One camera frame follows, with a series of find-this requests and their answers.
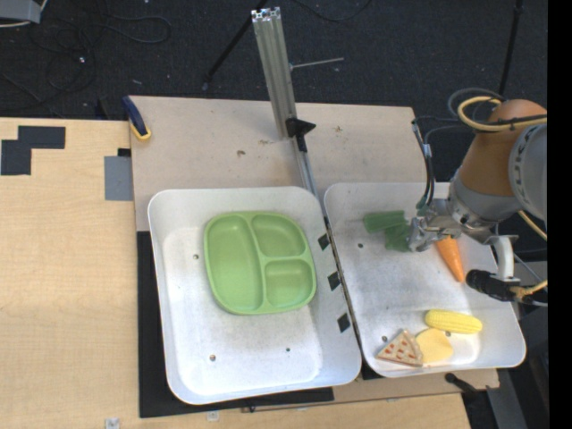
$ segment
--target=white tray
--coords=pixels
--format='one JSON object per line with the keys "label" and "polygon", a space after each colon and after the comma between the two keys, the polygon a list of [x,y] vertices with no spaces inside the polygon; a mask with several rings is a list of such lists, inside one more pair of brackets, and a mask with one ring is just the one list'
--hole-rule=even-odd
{"label": "white tray", "polygon": [[[316,292],[300,309],[271,315],[233,315],[220,308],[206,275],[203,234],[218,214],[272,211],[304,230],[316,271]],[[359,374],[354,330],[338,319],[349,308],[319,202],[297,187],[169,189],[149,202],[166,375],[173,393],[190,404],[328,387]]]}
{"label": "white tray", "polygon": [[[437,183],[435,197],[445,198],[448,183]],[[457,282],[435,247],[421,253],[385,249],[382,232],[368,233],[366,214],[405,210],[410,219],[425,190],[423,183],[342,183],[325,194],[325,208],[341,263],[358,339],[368,365],[388,377],[463,369],[513,367],[522,362],[526,344],[513,307]],[[496,272],[490,247],[467,236],[459,239],[466,272]],[[427,328],[431,308],[468,313],[484,325],[478,334],[452,334],[452,357],[423,367],[401,366],[375,355],[402,328],[418,334]]]}

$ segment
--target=yellow corn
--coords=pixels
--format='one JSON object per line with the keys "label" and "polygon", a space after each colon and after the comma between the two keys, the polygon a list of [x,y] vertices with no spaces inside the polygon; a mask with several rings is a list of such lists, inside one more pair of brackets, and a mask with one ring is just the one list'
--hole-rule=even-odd
{"label": "yellow corn", "polygon": [[425,322],[429,327],[454,333],[477,333],[483,329],[481,320],[472,315],[437,308],[425,314]]}

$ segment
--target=black bracket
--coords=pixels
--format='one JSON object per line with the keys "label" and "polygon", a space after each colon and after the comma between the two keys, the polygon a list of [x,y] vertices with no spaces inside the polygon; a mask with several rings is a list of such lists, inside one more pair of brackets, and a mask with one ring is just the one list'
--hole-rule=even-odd
{"label": "black bracket", "polygon": [[296,137],[296,142],[298,143],[298,149],[307,153],[306,141],[304,140],[304,135],[310,132],[315,127],[312,122],[302,121],[298,118],[288,118],[286,120],[286,131],[290,138]]}

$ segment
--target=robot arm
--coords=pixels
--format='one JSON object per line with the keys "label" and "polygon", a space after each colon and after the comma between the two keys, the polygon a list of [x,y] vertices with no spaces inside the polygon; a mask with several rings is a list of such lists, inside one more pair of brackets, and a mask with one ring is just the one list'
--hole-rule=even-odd
{"label": "robot arm", "polygon": [[[476,97],[467,102],[492,100]],[[501,102],[486,124],[473,122],[458,109],[459,118],[477,133],[450,183],[447,198],[432,199],[411,221],[408,246],[424,251],[433,242],[460,234],[495,248],[499,272],[472,270],[467,284],[502,300],[514,299],[514,255],[511,237],[495,234],[497,224],[526,210],[547,223],[546,110],[527,100]]]}

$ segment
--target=orange carrot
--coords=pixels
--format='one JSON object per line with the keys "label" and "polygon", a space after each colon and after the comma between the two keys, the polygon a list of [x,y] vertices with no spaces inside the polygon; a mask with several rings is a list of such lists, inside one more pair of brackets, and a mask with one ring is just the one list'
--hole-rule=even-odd
{"label": "orange carrot", "polygon": [[457,240],[447,237],[446,239],[435,241],[435,246],[439,249],[439,254],[457,281],[465,282],[465,272],[463,271],[463,262],[458,251]]}

